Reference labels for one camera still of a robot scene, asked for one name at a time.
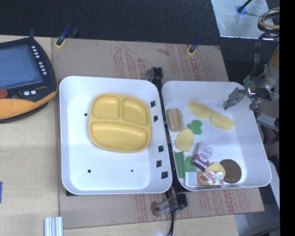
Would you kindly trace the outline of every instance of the cardboard sheet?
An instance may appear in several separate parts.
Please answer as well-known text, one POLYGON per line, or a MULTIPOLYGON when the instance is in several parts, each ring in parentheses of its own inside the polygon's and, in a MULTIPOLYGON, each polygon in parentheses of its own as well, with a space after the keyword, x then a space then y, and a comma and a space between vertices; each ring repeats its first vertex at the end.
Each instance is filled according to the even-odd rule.
MULTIPOLYGON (((71 75, 143 79, 151 67, 162 67, 164 82, 228 81, 219 47, 198 46, 188 57, 181 44, 67 39, 53 47, 53 66, 59 81, 71 75)), ((61 182, 59 99, 55 98, 60 215, 63 228, 170 220, 156 217, 151 205, 165 194, 70 195, 61 182)), ((176 219, 263 211, 258 188, 187 192, 188 207, 176 219)))

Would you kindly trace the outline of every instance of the wooden table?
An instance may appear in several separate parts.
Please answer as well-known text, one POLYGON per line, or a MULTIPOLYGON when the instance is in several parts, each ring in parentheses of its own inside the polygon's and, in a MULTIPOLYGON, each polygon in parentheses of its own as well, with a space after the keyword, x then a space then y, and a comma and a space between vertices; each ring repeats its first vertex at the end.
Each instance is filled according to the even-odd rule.
MULTIPOLYGON (((0 42, 22 38, 0 35, 0 42)), ((51 38, 35 38, 52 60, 51 38)), ((54 101, 25 119, 0 124, 0 236, 43 235, 45 217, 59 216, 54 101)), ((170 221, 64 230, 65 236, 165 236, 170 221)), ((233 215, 180 219, 174 234, 238 235, 233 215)))

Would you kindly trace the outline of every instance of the yellow plate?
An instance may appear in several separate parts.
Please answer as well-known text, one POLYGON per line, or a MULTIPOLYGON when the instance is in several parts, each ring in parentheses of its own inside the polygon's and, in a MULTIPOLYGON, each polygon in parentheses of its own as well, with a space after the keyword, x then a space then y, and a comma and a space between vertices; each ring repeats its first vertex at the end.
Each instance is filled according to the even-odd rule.
POLYGON ((100 148, 116 152, 140 152, 150 143, 149 109, 143 101, 132 96, 100 94, 90 106, 88 134, 100 148))

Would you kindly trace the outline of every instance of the brown cookie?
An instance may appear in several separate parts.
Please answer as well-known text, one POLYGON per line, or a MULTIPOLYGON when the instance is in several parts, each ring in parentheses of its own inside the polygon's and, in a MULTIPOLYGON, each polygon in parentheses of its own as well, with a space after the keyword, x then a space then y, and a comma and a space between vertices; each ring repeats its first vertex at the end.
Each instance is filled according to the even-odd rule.
POLYGON ((241 178, 241 168, 240 166, 231 159, 224 159, 220 164, 225 169, 225 176, 223 180, 227 183, 236 183, 241 178))

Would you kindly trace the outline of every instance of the black fabric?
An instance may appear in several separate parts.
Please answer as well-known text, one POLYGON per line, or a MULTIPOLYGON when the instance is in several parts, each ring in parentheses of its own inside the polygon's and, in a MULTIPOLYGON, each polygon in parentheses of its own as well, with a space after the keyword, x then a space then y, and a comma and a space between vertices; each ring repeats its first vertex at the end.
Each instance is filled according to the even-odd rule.
MULTIPOLYGON (((230 81, 241 83, 253 66, 255 40, 220 37, 211 0, 0 0, 0 34, 57 37, 67 24, 82 39, 192 44, 201 35, 221 47, 230 81)), ((277 45, 261 47, 261 64, 277 45)))

